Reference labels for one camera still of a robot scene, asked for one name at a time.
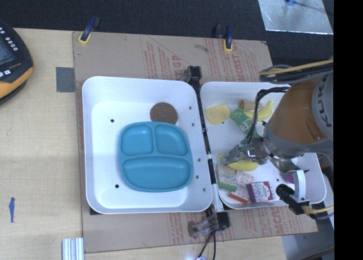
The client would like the yellow crisp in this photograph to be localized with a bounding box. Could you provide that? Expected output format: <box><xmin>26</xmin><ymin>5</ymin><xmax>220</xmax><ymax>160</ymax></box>
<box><xmin>204</xmin><ymin>104</ymin><xmax>231</xmax><ymax>126</ymax></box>

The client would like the purple and white carton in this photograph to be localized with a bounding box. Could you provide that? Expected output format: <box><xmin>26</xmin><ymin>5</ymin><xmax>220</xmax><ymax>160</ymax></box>
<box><xmin>245</xmin><ymin>181</ymin><xmax>275</xmax><ymax>204</ymax></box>

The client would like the green bottle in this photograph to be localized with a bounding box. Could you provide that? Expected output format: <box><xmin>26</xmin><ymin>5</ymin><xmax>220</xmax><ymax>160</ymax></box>
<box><xmin>229</xmin><ymin>108</ymin><xmax>260</xmax><ymax>140</ymax></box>

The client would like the black cylinder on white bracket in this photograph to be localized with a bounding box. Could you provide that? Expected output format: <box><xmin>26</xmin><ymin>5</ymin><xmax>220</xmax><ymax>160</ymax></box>
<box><xmin>275</xmin><ymin>169</ymin><xmax>311</xmax><ymax>216</ymax></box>

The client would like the blue divided plate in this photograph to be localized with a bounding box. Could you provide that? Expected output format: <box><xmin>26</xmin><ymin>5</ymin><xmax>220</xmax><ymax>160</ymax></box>
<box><xmin>117</xmin><ymin>121</ymin><xmax>195</xmax><ymax>193</ymax></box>

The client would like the white plastic tray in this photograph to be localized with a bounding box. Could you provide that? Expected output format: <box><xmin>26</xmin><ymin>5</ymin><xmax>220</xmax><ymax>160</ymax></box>
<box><xmin>81</xmin><ymin>76</ymin><xmax>214</xmax><ymax>215</ymax></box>
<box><xmin>199</xmin><ymin>81</ymin><xmax>328</xmax><ymax>211</ymax></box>

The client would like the yellow banana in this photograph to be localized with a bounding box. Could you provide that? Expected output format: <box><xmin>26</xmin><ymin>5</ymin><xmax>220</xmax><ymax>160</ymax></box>
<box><xmin>243</xmin><ymin>99</ymin><xmax>275</xmax><ymax>123</ymax></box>

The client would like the black block with thin wires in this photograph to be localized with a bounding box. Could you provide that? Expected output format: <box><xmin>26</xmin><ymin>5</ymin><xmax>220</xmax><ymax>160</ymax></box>
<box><xmin>187</xmin><ymin>210</ymin><xmax>231</xmax><ymax>238</ymax></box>
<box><xmin>183</xmin><ymin>65</ymin><xmax>203</xmax><ymax>84</ymax></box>

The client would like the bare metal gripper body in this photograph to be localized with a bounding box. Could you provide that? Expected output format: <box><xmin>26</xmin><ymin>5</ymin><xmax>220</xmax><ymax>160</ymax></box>
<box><xmin>241</xmin><ymin>138</ymin><xmax>275</xmax><ymax>166</ymax></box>

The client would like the brown bread piece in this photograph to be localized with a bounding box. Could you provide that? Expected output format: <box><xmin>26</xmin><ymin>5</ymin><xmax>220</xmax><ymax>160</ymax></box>
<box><xmin>238</xmin><ymin>99</ymin><xmax>263</xmax><ymax>112</ymax></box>

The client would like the yellow lemon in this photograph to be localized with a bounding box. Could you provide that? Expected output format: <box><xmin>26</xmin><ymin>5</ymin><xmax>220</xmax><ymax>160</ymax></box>
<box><xmin>217</xmin><ymin>154</ymin><xmax>259</xmax><ymax>172</ymax></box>

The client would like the brown round biscuit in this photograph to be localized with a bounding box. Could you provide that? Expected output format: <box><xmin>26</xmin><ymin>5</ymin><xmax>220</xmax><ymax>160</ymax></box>
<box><xmin>149</xmin><ymin>101</ymin><xmax>179</xmax><ymax>126</ymax></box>

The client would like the pink and white packet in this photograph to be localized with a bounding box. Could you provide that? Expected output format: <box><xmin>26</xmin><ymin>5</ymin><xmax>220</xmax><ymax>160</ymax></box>
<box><xmin>234</xmin><ymin>170</ymin><xmax>255</xmax><ymax>198</ymax></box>

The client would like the brown cardboard board red print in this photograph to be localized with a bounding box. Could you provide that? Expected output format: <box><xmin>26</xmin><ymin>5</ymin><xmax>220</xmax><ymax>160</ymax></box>
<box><xmin>71</xmin><ymin>31</ymin><xmax>319</xmax><ymax>254</ymax></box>

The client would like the thin black and white rod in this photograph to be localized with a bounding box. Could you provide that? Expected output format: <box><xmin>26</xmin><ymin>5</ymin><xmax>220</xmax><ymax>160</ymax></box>
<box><xmin>191</xmin><ymin>79</ymin><xmax>225</xmax><ymax>212</ymax></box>

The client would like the orange bar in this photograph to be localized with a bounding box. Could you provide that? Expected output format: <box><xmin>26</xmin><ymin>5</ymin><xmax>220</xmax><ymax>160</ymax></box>
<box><xmin>228</xmin><ymin>192</ymin><xmax>249</xmax><ymax>205</ymax></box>

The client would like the colourful patterned packet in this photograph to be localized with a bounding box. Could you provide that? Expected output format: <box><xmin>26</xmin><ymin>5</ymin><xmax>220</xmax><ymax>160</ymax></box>
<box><xmin>216</xmin><ymin>164</ymin><xmax>238</xmax><ymax>188</ymax></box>

